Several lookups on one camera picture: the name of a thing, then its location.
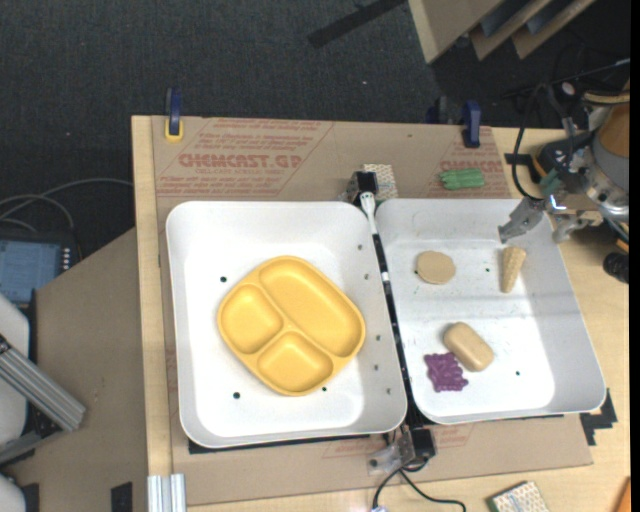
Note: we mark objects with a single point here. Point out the white patterned packet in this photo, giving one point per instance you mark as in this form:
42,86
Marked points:
386,177

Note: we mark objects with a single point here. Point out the tan bread loaf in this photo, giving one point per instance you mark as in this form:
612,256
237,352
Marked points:
469,346

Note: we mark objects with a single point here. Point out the yellow divided plate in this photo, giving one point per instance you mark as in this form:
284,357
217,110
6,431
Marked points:
295,295

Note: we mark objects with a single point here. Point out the green edged patterned packet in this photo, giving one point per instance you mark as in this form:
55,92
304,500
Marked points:
517,499

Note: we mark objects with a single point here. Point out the thin black and white rod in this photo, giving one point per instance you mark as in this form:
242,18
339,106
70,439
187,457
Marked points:
385,272

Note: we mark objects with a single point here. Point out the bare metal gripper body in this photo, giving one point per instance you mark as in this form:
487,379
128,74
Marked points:
592,197

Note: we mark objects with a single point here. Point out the brown cardboard board red print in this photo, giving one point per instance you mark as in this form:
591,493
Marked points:
240,165

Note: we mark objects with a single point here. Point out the tan ice cream cone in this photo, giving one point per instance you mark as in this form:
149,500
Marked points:
512,267

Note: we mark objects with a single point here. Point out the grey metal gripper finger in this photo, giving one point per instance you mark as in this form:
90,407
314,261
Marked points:
510,231
529,209

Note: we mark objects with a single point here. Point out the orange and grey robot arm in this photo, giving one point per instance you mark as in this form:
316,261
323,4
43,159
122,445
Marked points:
616,135

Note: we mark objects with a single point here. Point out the purple grapes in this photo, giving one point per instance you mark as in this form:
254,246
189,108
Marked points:
444,372

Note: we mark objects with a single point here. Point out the tan round biscuit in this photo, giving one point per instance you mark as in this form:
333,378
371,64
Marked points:
435,267

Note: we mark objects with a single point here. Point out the green asparagus bundle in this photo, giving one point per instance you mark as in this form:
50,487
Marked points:
461,179

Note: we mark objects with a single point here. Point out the white plastic tray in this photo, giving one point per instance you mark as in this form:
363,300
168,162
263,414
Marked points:
210,240
545,325

